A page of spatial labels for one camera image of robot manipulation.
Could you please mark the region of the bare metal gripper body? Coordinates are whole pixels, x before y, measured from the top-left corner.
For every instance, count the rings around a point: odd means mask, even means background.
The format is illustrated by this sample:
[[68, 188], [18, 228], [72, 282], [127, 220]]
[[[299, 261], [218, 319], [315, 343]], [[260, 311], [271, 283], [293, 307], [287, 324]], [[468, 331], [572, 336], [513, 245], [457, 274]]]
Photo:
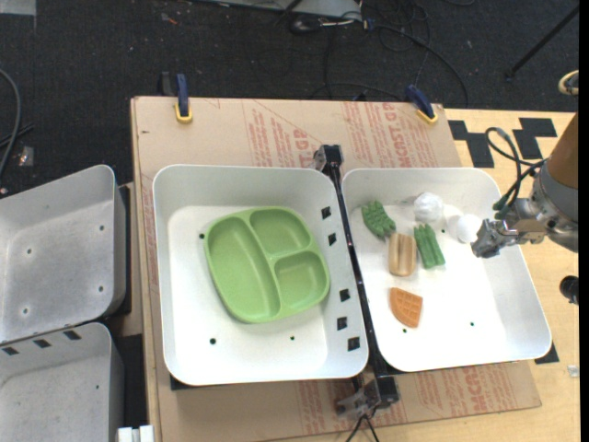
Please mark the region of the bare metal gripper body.
[[556, 204], [547, 197], [517, 199], [505, 212], [508, 230], [520, 243], [539, 243], [544, 238], [571, 252], [579, 250], [578, 208], [574, 203]]

